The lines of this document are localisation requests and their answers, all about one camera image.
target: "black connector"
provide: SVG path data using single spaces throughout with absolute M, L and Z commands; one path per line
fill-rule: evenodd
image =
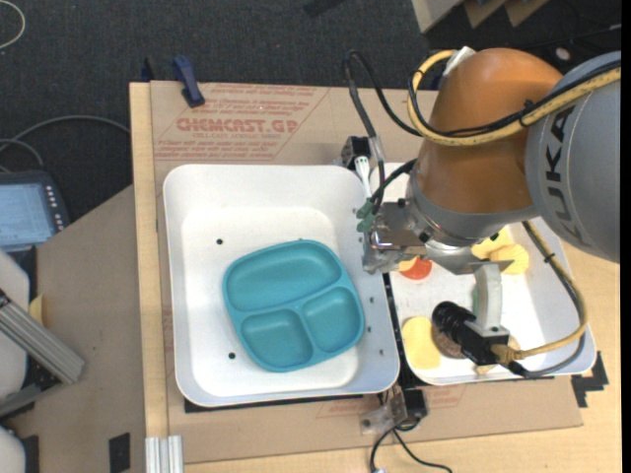
M 422 389 L 415 387 L 403 389 L 403 400 L 405 401 L 405 409 L 409 419 L 420 421 L 427 417 L 427 403 Z
M 370 158 L 371 144 L 368 137 L 348 137 L 342 148 L 341 158 L 345 168 L 355 170 L 355 158 L 366 156 Z
M 524 368 L 517 361 L 510 361 L 509 364 L 506 366 L 506 368 L 508 368 L 509 371 L 511 373 L 513 373 L 513 374 L 516 374 L 518 376 L 523 376 L 524 378 L 527 378 L 527 370 L 526 370 L 526 368 Z
M 473 327 L 476 317 L 466 308 L 452 302 L 439 303 L 432 312 L 432 322 L 445 335 L 460 345 L 460 350 L 479 366 L 497 364 L 497 356 L 491 348 L 494 345 L 507 345 L 509 334 L 498 331 L 485 331 Z

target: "black clamp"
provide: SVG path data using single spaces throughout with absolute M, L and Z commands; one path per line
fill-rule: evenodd
M 193 72 L 193 64 L 190 60 L 182 54 L 176 56 L 172 62 L 174 69 L 175 79 L 184 84 L 184 89 L 181 93 L 191 108 L 204 105 L 206 99 L 203 97 L 199 88 L 197 87 L 197 81 L 195 80 L 195 73 Z

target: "yellow object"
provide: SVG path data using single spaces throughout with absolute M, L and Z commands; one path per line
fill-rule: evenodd
M 35 299 L 29 304 L 29 315 L 35 319 L 39 324 L 43 325 L 42 318 L 42 302 L 41 297 L 43 295 L 39 295 L 35 297 Z
M 414 263 L 416 263 L 416 257 L 413 257 L 412 259 L 410 259 L 408 261 L 400 261 L 398 263 L 397 270 L 399 272 L 405 272 L 405 271 L 409 270 L 410 268 L 412 268 L 412 266 L 414 266 Z
M 513 335 L 509 335 L 509 344 L 508 344 L 509 348 L 514 349 L 514 350 L 519 350 L 520 347 L 520 342 L 517 341 L 517 339 L 513 336 Z M 491 370 L 493 370 L 497 365 L 485 365 L 485 366 L 479 366 L 476 365 L 475 366 L 475 372 L 477 374 L 487 374 L 489 373 Z
M 502 273 L 508 275 L 520 275 L 524 273 L 530 264 L 530 257 L 527 251 L 518 243 L 504 245 L 489 254 L 491 261 L 510 261 L 513 262 L 507 266 Z
M 487 238 L 480 243 L 477 243 L 471 248 L 471 252 L 473 252 L 474 256 L 479 257 L 480 259 L 489 259 L 491 252 L 510 243 L 513 243 L 513 240 L 511 239 L 508 230 L 503 228 L 497 233 L 494 240 Z
M 401 329 L 405 354 L 409 364 L 419 370 L 437 368 L 441 353 L 432 339 L 432 321 L 427 317 L 412 317 Z

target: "blue plastic plate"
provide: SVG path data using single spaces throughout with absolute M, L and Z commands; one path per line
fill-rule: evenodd
M 296 240 L 248 254 L 223 280 L 228 313 L 245 349 L 263 368 L 289 372 L 341 354 L 364 331 L 364 311 L 335 253 Z

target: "monitor screen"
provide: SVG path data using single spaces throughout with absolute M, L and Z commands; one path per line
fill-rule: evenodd
M 41 184 L 0 184 L 0 247 L 22 250 L 54 233 Z

